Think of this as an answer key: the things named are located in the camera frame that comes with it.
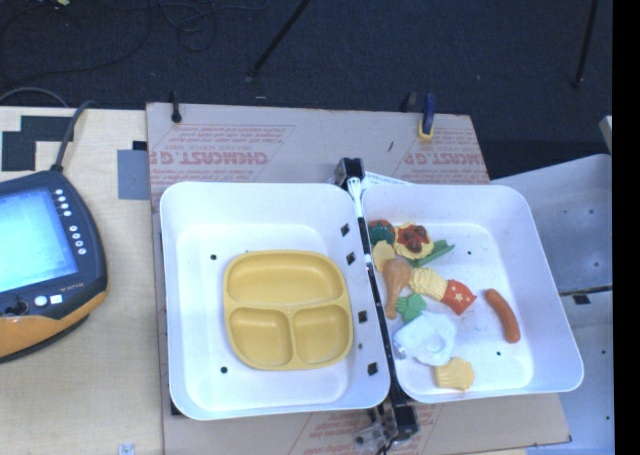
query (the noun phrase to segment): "gray carpet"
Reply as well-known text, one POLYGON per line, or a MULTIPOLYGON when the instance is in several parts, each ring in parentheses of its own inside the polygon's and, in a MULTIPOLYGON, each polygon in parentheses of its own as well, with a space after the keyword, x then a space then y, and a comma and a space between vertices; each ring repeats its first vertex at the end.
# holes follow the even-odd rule
POLYGON ((168 101, 470 115, 492 179, 608 148, 613 0, 0 0, 3 105, 168 101), (17 88, 44 92, 11 93, 17 88))

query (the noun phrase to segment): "yellow divided plate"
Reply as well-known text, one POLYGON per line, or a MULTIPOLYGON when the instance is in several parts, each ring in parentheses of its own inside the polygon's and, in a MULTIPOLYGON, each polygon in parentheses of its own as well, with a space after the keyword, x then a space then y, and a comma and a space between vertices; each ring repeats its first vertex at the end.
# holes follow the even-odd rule
POLYGON ((225 270, 223 296, 231 346, 253 368, 321 368, 351 349, 347 286, 323 254, 268 250, 238 256, 225 270))

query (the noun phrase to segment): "handheld device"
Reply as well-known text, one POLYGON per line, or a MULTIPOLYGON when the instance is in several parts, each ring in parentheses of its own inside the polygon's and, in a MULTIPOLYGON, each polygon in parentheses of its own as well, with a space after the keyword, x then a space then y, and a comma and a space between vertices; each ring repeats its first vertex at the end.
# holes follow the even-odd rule
POLYGON ((91 212, 52 169, 0 183, 0 363, 67 334, 108 293, 91 212))

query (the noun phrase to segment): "tan table surface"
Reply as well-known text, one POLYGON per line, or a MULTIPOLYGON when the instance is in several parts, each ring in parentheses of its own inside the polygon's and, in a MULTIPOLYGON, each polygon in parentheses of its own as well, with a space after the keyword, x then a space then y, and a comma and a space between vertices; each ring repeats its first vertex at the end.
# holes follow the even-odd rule
MULTIPOLYGON (((0 107, 0 131, 19 130, 21 115, 72 114, 0 107)), ((146 137, 142 110, 89 109, 78 122, 65 175, 100 228, 110 294, 67 337, 0 365, 3 453, 115 455, 121 443, 133 443, 136 455, 163 453, 150 202, 118 199, 117 151, 146 137)), ((37 144, 36 170, 49 168, 58 147, 37 144)), ((0 172, 0 181, 29 173, 0 172)))

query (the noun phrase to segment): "toy cookie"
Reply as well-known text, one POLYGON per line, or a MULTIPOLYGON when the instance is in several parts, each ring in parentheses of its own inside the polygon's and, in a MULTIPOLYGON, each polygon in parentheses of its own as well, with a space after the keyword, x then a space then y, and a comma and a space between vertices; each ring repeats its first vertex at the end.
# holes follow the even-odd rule
POLYGON ((371 251, 371 257, 373 258, 373 264, 379 272, 384 270, 384 264, 396 257, 396 251, 393 250, 393 245, 390 245, 386 240, 380 240, 373 246, 371 251))
POLYGON ((447 364, 434 366, 433 373, 438 387, 450 387, 466 391, 475 380, 475 372, 469 361, 452 357, 447 364))

